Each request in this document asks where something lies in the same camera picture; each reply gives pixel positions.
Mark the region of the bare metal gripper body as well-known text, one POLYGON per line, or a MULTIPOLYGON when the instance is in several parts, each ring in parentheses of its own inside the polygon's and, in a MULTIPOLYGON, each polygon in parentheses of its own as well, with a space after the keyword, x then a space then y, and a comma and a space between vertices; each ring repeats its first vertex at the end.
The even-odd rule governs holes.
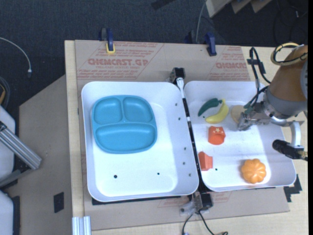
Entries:
POLYGON ((248 113, 247 115, 249 115, 251 122, 248 123, 248 126, 252 126, 252 125, 266 125, 269 123, 272 124, 276 124, 278 126, 290 126, 291 125, 291 121, 287 121, 286 119, 279 119, 276 117, 270 117, 267 116, 265 113, 261 112, 256 112, 256 111, 252 111, 250 113, 248 113))

